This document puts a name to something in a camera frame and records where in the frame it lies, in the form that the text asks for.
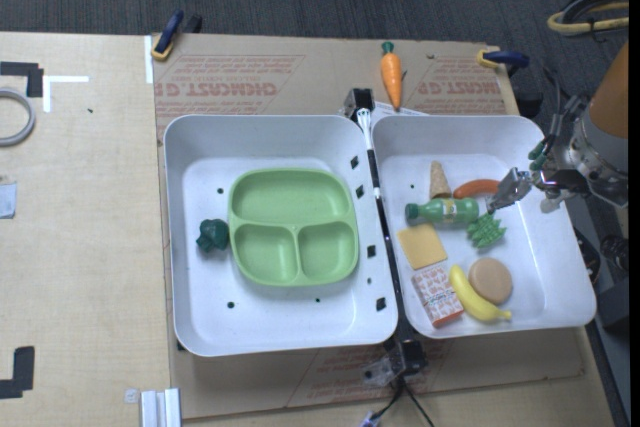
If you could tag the brown cardboard board, red print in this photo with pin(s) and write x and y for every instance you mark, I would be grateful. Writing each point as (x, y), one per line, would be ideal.
(240, 80)

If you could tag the yellow cheese slice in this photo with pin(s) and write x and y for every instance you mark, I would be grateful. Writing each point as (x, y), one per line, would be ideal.
(421, 246)

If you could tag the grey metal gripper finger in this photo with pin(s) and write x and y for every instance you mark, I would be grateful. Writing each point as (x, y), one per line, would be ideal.
(501, 196)
(521, 187)

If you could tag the white plastic tray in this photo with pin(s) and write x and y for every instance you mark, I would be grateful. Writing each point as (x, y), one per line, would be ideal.
(280, 320)
(542, 275)

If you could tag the tan round biscuit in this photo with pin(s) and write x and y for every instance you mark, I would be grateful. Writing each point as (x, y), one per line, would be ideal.
(491, 281)

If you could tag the green broccoli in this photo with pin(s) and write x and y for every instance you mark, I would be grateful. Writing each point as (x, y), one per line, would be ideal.
(212, 235)

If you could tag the orange carrot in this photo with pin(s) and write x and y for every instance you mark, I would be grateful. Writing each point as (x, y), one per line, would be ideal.
(391, 75)

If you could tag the tan ice cream cone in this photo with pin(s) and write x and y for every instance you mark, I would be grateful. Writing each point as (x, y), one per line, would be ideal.
(439, 182)

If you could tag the green bottle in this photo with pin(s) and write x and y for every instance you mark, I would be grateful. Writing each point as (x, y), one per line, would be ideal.
(450, 211)

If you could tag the orange sausage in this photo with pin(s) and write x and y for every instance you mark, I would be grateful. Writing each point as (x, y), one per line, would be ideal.
(472, 188)

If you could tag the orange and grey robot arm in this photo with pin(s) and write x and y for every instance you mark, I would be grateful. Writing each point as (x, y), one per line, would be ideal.
(611, 90)

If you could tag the orange and white carton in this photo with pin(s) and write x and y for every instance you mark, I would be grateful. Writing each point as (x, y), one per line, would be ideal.
(437, 295)

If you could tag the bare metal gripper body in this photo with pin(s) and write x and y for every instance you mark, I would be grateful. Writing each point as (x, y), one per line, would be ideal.
(564, 176)

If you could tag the thin black and white rod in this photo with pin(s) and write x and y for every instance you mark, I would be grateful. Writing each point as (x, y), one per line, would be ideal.
(384, 225)

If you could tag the yellow banana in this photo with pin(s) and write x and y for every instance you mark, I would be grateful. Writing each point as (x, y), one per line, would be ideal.
(472, 300)

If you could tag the green divided plate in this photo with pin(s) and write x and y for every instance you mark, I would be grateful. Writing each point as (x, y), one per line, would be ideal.
(290, 200)

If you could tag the green grapes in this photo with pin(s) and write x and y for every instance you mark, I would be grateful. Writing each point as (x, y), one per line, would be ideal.
(485, 231)

